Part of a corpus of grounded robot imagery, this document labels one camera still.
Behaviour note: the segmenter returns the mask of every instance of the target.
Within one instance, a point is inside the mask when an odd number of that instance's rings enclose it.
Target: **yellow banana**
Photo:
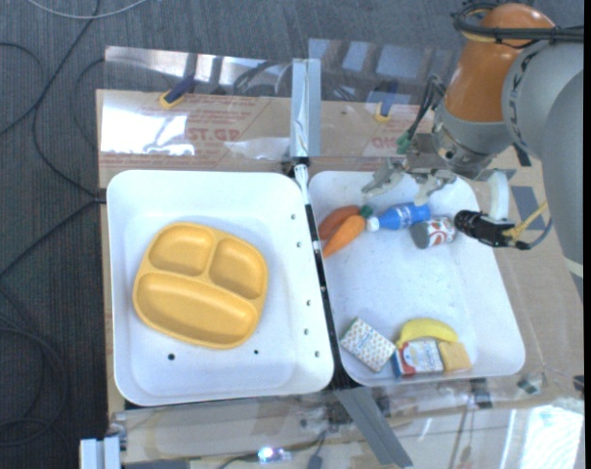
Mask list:
[[[396,342],[400,348],[404,342],[432,337],[446,342],[457,342],[458,334],[447,323],[432,318],[416,318],[409,320],[401,329],[400,340]]]

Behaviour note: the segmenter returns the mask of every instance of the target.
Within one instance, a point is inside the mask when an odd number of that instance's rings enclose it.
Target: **white bottle cap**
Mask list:
[[[367,231],[377,231],[380,229],[380,221],[377,217],[369,217],[366,220],[366,230]]]

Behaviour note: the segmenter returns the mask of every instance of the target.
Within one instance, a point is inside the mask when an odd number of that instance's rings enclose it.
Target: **gray carpet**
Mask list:
[[[96,5],[36,1],[79,15]],[[101,0],[100,13],[135,1]],[[105,47],[289,61],[334,39],[457,53],[450,14],[465,1],[150,0],[76,21],[0,0],[0,469],[77,467],[79,440],[107,427],[94,199]],[[584,0],[534,6],[560,26],[584,22]]]

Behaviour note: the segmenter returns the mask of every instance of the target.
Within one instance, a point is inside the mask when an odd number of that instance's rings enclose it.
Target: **orange carrot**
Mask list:
[[[321,224],[318,227],[318,238],[323,241],[327,240],[343,221],[345,221],[345,219],[358,214],[359,211],[360,207],[357,205],[345,205],[344,207],[332,210],[329,215],[321,221]]]
[[[354,241],[364,231],[365,225],[366,219],[358,214],[345,219],[323,247],[323,257],[329,257]]]

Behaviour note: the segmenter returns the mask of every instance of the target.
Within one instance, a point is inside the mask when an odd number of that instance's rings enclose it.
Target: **yellow sponge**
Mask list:
[[[444,371],[468,370],[471,360],[461,342],[439,342],[439,351],[443,360]]]

